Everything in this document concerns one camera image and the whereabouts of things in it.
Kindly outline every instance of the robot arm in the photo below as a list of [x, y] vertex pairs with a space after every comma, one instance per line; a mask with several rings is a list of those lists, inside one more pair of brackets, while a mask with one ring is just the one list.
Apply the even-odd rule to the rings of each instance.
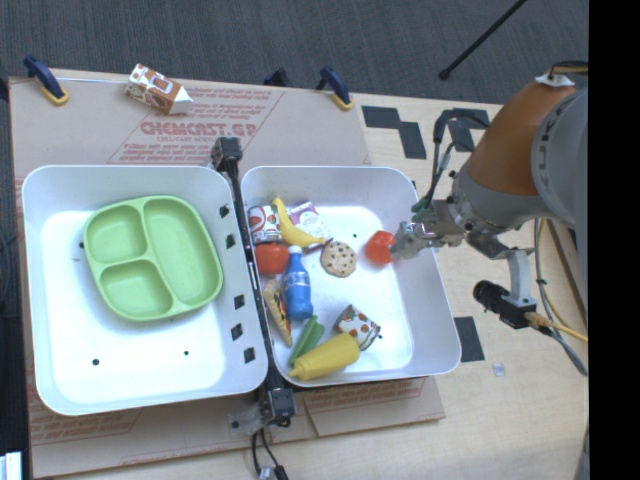
[[[528, 308], [535, 304], [527, 260], [533, 249], [511, 249], [499, 235], [546, 217], [576, 232], [586, 290], [587, 110], [587, 90], [576, 91], [564, 75], [543, 75], [525, 86], [488, 126], [455, 174], [446, 200], [431, 199], [442, 168], [434, 173], [429, 193], [412, 208], [412, 222], [399, 226], [392, 258], [408, 259], [423, 248], [455, 247], [464, 240], [489, 259], [508, 261], [511, 291], [503, 289], [501, 299]], [[481, 292], [477, 287], [474, 295]]]

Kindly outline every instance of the cookie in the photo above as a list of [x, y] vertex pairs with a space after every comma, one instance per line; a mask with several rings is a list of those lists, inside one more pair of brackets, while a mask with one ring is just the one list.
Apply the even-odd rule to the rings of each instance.
[[347, 277], [356, 269], [356, 252], [348, 244], [333, 240], [322, 249], [320, 263], [327, 274]]

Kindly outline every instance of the cardboard sheet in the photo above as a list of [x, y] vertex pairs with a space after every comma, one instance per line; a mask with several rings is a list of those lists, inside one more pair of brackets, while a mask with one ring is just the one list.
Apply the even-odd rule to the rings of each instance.
[[[250, 446], [227, 415], [250, 408], [253, 394], [79, 417], [42, 403], [30, 352], [22, 182], [52, 164], [206, 165], [220, 136], [240, 139], [241, 175], [257, 165], [367, 165], [359, 109], [338, 109], [328, 92], [181, 80], [194, 104], [189, 114], [167, 116], [124, 95], [127, 75], [53, 72], [70, 95], [62, 107], [35, 79], [10, 86], [34, 477]], [[292, 425], [274, 430], [274, 442], [444, 417], [433, 378], [301, 391], [296, 404]]]

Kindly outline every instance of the blue clamp handle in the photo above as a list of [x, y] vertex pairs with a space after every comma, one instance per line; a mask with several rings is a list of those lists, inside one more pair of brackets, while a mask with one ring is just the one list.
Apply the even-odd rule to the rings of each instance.
[[349, 110], [353, 107], [353, 100], [349, 97], [349, 90], [336, 71], [330, 66], [325, 66], [320, 70], [320, 76], [322, 79], [316, 86], [316, 89], [323, 89], [328, 82], [335, 92], [333, 101], [335, 101], [342, 110]]
[[33, 55], [27, 55], [24, 59], [24, 65], [29, 70], [29, 73], [38, 77], [38, 80], [42, 82], [43, 92], [54, 103], [61, 105], [65, 103], [69, 98], [69, 94], [60, 86], [58, 80], [46, 64]]

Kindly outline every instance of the green divided plate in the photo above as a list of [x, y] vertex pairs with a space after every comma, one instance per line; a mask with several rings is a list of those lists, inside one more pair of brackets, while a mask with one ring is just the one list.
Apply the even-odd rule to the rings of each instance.
[[222, 267], [195, 209], [173, 196], [122, 201], [93, 213], [84, 248], [107, 306], [127, 320], [167, 318], [204, 306]]

